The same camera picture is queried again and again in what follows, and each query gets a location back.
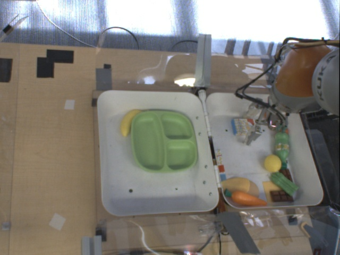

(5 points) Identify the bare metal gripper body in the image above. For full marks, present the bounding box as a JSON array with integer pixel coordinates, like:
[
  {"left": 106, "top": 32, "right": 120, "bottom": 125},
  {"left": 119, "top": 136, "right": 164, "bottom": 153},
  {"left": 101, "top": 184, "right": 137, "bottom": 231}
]
[{"left": 254, "top": 105, "right": 288, "bottom": 132}]

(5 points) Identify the blue and white carton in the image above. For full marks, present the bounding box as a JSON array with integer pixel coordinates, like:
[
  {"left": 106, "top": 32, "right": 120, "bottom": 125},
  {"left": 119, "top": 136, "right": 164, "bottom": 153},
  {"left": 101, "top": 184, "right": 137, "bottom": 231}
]
[{"left": 231, "top": 117, "right": 257, "bottom": 136}]

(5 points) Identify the white plastic tray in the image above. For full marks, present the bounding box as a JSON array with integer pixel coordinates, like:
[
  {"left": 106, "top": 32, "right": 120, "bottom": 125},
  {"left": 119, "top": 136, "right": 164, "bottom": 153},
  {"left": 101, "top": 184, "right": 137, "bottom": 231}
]
[
  {"left": 96, "top": 89, "right": 220, "bottom": 217},
  {"left": 206, "top": 92, "right": 325, "bottom": 210}
]

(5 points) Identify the green plastic bottle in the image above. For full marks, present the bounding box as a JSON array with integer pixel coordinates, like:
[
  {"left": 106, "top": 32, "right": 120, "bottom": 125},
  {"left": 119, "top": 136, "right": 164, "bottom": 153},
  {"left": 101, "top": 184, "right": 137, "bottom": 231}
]
[{"left": 274, "top": 127, "right": 291, "bottom": 168}]

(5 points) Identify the yellow ball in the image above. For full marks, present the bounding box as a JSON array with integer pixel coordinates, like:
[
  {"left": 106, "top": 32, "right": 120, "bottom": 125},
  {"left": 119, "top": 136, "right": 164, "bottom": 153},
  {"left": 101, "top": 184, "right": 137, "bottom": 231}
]
[{"left": 263, "top": 154, "right": 283, "bottom": 173}]

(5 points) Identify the thin black and white rod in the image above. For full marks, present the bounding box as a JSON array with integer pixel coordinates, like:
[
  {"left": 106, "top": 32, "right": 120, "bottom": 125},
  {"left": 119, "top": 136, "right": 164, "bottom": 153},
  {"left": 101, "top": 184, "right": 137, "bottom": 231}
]
[{"left": 197, "top": 88, "right": 223, "bottom": 190}]

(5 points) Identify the beige bread roll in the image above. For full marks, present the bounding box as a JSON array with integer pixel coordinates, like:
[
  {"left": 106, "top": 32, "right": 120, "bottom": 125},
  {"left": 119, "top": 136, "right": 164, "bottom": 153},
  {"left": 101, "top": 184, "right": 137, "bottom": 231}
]
[{"left": 220, "top": 177, "right": 260, "bottom": 198}]

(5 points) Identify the brown chocolate bar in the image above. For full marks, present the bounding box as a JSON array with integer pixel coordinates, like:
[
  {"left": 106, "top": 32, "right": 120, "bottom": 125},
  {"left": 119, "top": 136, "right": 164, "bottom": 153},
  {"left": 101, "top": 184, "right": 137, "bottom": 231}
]
[
  {"left": 269, "top": 190, "right": 294, "bottom": 203},
  {"left": 278, "top": 168, "right": 294, "bottom": 183}
]

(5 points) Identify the yellow cheese slice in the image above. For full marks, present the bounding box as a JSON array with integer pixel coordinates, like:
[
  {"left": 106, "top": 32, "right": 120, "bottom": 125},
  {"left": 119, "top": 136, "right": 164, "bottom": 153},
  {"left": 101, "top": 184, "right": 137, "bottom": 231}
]
[{"left": 262, "top": 180, "right": 283, "bottom": 197}]

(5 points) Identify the green ribbed vegetable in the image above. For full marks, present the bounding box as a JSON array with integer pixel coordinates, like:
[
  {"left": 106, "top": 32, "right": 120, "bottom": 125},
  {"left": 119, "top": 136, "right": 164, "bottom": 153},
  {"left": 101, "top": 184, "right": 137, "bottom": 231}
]
[{"left": 269, "top": 171, "right": 300, "bottom": 197}]

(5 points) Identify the orange carrot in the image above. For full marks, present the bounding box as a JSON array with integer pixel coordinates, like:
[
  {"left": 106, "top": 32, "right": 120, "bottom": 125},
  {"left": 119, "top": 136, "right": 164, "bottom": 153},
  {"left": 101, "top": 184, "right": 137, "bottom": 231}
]
[{"left": 223, "top": 189, "right": 268, "bottom": 207}]

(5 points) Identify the green divided plate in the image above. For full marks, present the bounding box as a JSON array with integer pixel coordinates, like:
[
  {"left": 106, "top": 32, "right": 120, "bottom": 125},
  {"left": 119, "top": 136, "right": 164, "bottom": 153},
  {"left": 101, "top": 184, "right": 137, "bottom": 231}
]
[{"left": 130, "top": 110, "right": 199, "bottom": 173}]

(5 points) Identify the yellow banana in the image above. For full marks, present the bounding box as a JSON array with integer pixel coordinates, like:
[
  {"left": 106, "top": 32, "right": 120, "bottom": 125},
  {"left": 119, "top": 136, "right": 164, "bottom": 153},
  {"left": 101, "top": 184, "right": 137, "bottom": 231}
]
[{"left": 120, "top": 109, "right": 143, "bottom": 138}]

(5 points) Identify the pale wood board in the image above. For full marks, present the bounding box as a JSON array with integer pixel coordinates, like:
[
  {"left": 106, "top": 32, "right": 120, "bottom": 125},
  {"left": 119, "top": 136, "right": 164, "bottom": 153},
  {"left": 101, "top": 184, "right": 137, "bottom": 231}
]
[{"left": 0, "top": 42, "right": 330, "bottom": 255}]

